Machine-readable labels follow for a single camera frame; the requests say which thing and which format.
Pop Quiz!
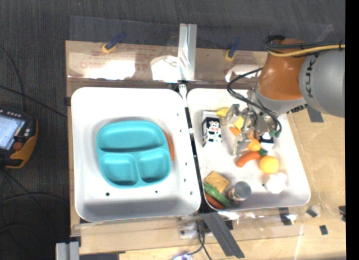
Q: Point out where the thin black and white rod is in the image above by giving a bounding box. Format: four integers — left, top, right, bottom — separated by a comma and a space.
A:
177, 83, 203, 214

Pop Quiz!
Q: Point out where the white plastic tray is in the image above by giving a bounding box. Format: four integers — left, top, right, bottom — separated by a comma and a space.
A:
70, 86, 202, 222
186, 87, 311, 212

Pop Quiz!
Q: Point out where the blue divided plate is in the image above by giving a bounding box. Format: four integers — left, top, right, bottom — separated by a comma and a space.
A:
96, 120, 172, 189

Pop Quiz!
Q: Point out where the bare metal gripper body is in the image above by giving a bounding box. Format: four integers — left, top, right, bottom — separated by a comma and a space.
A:
240, 106, 279, 142

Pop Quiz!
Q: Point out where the small silver top can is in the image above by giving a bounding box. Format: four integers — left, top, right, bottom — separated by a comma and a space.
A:
227, 180, 252, 205

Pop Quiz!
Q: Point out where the cow print carton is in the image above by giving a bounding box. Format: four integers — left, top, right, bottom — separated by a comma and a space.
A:
201, 110, 223, 148

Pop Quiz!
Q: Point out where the brown cardboard board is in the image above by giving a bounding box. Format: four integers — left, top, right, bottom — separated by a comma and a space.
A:
65, 40, 346, 257

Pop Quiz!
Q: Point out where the red sausage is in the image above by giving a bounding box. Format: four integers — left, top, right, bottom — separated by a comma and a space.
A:
204, 192, 225, 210

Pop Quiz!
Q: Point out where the orange yellow pepper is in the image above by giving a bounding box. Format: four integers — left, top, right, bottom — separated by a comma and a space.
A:
246, 137, 262, 152

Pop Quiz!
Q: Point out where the orange carrot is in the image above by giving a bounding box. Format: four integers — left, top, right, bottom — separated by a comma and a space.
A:
235, 148, 269, 168

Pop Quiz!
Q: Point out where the white cauliflower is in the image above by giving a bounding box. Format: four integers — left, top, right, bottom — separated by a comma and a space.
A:
263, 171, 288, 195

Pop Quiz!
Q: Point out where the green bean pod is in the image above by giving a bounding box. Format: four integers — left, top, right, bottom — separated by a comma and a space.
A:
203, 183, 232, 208

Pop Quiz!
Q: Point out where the orange sausage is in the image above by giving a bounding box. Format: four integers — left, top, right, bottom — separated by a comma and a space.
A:
163, 130, 175, 161

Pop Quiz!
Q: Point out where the yellow block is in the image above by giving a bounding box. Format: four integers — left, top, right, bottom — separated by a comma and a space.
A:
233, 115, 245, 131

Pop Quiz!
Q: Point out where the yellow lemon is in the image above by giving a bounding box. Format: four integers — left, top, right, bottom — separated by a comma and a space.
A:
259, 155, 280, 174

